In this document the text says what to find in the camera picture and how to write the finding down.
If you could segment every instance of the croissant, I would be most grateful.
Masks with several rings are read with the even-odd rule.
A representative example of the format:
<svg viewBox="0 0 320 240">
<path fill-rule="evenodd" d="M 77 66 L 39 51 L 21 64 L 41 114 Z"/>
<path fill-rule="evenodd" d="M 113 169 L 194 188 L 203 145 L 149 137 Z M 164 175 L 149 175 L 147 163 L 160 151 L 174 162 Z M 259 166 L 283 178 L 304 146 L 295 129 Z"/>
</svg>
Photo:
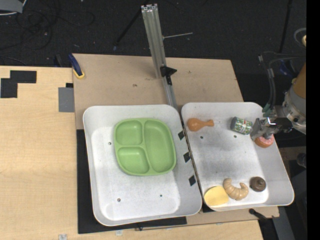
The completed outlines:
<svg viewBox="0 0 320 240">
<path fill-rule="evenodd" d="M 235 187 L 231 184 L 231 178 L 226 178 L 223 181 L 223 188 L 225 192 L 229 195 L 230 198 L 235 199 L 237 201 L 244 199 L 248 193 L 249 188 L 246 184 L 240 182 L 241 188 Z"/>
</svg>

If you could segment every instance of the black mat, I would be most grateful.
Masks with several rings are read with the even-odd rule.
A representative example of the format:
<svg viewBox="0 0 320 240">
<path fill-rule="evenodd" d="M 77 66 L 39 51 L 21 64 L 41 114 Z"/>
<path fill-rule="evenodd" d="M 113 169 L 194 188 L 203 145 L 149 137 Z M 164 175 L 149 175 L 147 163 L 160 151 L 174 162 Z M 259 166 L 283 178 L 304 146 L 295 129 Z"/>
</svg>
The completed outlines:
<svg viewBox="0 0 320 240">
<path fill-rule="evenodd" d="M 76 131 L 77 139 L 77 201 L 78 201 L 78 233 L 95 233 L 123 229 L 140 229 L 146 227 L 160 227 L 186 225 L 186 217 L 150 220 L 120 226 L 104 226 L 100 224 L 93 212 L 89 164 L 84 130 Z"/>
</svg>

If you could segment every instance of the black clamp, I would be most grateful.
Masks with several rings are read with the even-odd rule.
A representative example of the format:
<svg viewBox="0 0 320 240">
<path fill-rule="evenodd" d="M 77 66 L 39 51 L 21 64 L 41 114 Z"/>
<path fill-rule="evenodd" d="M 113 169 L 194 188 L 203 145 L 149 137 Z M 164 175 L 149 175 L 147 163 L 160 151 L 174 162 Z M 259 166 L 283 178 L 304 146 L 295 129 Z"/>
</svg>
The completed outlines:
<svg viewBox="0 0 320 240">
<path fill-rule="evenodd" d="M 167 67 L 167 66 L 161 66 L 160 67 L 161 76 L 166 78 L 166 82 L 168 85 L 172 86 L 171 76 L 177 72 L 176 69 Z"/>
</svg>

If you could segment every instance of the green plate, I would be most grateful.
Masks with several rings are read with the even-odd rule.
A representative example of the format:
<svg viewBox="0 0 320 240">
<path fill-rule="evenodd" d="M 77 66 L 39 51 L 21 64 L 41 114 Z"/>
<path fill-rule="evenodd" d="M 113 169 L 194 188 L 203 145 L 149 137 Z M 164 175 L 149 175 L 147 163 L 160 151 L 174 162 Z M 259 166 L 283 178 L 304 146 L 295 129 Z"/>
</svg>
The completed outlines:
<svg viewBox="0 0 320 240">
<path fill-rule="evenodd" d="M 115 126 L 113 138 L 117 162 L 129 175 L 166 174 L 176 165 L 176 149 L 171 131 L 160 120 L 122 120 Z"/>
</svg>

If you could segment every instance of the gray metal bar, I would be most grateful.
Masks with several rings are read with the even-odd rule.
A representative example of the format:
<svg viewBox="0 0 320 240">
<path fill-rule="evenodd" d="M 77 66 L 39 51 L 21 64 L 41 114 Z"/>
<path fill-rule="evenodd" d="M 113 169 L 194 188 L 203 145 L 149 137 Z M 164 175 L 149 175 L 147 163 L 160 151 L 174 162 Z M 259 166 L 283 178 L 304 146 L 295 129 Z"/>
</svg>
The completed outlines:
<svg viewBox="0 0 320 240">
<path fill-rule="evenodd" d="M 161 33 L 160 20 L 158 14 L 158 5 L 148 4 L 141 6 L 144 26 L 148 37 L 149 47 L 155 68 L 155 77 L 160 78 L 160 67 L 166 66 L 166 55 L 164 49 L 163 36 Z M 166 77 L 162 77 L 163 87 L 166 93 L 166 99 L 170 106 L 178 110 L 176 97 L 172 85 L 167 83 Z"/>
</svg>

